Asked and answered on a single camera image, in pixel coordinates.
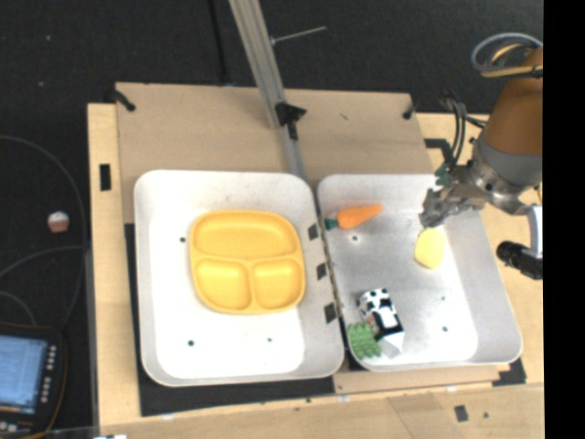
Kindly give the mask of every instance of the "electronic device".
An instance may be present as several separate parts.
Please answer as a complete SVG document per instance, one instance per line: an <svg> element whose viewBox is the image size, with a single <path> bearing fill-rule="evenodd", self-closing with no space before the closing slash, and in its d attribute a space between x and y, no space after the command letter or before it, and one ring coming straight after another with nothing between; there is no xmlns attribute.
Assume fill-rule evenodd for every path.
<svg viewBox="0 0 585 439"><path fill-rule="evenodd" d="M50 429L65 371L65 343L57 329L0 323L0 438Z"/></svg>

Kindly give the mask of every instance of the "toy carrot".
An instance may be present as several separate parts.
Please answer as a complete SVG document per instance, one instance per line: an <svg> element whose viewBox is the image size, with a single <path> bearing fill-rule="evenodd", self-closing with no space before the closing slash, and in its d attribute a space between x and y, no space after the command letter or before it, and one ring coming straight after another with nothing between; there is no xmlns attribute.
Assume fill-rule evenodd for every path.
<svg viewBox="0 0 585 439"><path fill-rule="evenodd" d="M336 219L325 219L325 228L331 230L339 227L342 230L350 230L374 218L384 207L382 205L366 205L364 207L352 207L342 209L337 213Z"/></svg>

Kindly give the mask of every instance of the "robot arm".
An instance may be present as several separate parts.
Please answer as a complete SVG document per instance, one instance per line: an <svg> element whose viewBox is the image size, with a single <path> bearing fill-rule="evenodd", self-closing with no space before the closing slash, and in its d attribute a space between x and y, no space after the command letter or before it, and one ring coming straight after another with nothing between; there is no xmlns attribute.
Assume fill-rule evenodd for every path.
<svg viewBox="0 0 585 439"><path fill-rule="evenodd" d="M485 203L510 215L534 216L534 206L523 203L519 196L542 181L543 48L533 38L514 36L492 56L494 65L481 66L485 76L494 78L499 74L511 79L473 144L471 160L464 166L453 164L442 181L443 186L427 191L420 214L425 228L439 226L449 216L467 209L481 209ZM475 49L475 65L478 65L475 57L479 49L496 40L497 37L491 37ZM524 58L517 66L512 69L501 66L502 59L519 52ZM531 226L531 231L541 233L541 228ZM539 239L541 242L541 237L533 237L533 241ZM510 257L518 253L514 249L510 253L510 246L504 246L499 252L502 255L498 256L505 262L506 259L517 262L518 259ZM526 255L524 250L521 254L523 258ZM529 250L529 255L539 259L542 277L542 245L537 250Z"/></svg>

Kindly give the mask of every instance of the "yellow lid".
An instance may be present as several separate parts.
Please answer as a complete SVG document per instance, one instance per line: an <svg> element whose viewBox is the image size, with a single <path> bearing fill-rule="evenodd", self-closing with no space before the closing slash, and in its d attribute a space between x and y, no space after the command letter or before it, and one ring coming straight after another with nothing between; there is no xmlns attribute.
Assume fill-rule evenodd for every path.
<svg viewBox="0 0 585 439"><path fill-rule="evenodd" d="M205 213L191 228L189 254L197 294L219 312L277 312L294 307L304 296L299 236L291 222L276 213Z"/></svg>

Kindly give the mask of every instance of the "white tray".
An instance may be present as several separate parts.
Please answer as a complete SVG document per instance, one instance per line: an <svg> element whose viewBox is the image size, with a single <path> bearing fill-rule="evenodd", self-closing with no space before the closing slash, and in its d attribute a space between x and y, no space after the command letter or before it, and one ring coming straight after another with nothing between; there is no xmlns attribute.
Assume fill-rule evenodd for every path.
<svg viewBox="0 0 585 439"><path fill-rule="evenodd" d="M381 203L384 211L353 230L325 232L346 327L363 322L356 299L386 287L404 328L403 350L363 358L376 371L507 363L522 339L494 251L477 212L445 221L448 245L441 266L413 259L419 213L432 175L339 175L318 187L323 218L343 208Z"/></svg>
<svg viewBox="0 0 585 439"><path fill-rule="evenodd" d="M326 377L344 345L311 189L288 174L156 170L134 189L141 355L151 378L195 386ZM188 232L210 210L261 209L296 228L306 290L298 306L268 315L231 315L204 305L190 272Z"/></svg>

